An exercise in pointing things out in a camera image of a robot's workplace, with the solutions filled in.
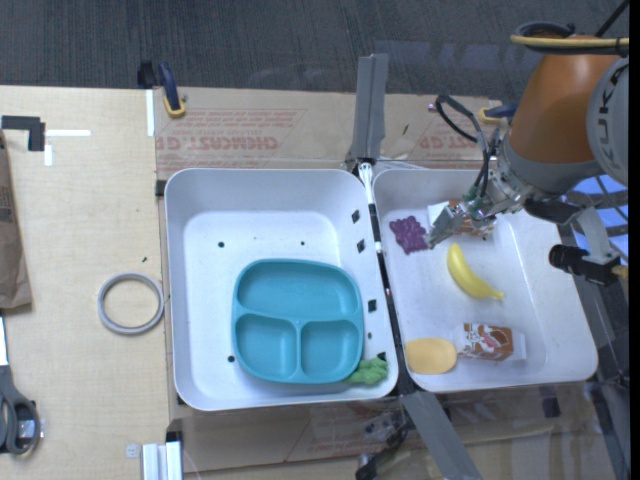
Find white tape roll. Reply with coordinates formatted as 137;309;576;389
97;271;166;336

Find purple grapes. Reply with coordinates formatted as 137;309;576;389
388;215;430;256

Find brown cardboard board, red print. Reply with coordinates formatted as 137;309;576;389
152;85;604;474

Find white plastic tray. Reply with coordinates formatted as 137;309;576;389
163;167;400;413
372;167;600;395

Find grey scissors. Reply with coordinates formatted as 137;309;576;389
0;362;43;456

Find yellow oval biscuit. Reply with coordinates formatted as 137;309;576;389
403;337;459;376

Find black cylinder on white bracket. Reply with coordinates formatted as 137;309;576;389
548;206;624;288

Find blue divided plate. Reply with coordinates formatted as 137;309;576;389
230;258;366;385

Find green broccoli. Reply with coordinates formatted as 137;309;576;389
347;356;390;387

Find brown paper bag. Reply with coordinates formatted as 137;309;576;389
0;130;34;311

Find thin black and white rod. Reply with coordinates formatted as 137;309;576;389
357;161;404;397

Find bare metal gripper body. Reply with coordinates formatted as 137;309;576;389
460;175;530;222

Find yellow banana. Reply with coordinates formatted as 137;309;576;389
445;242;505;301

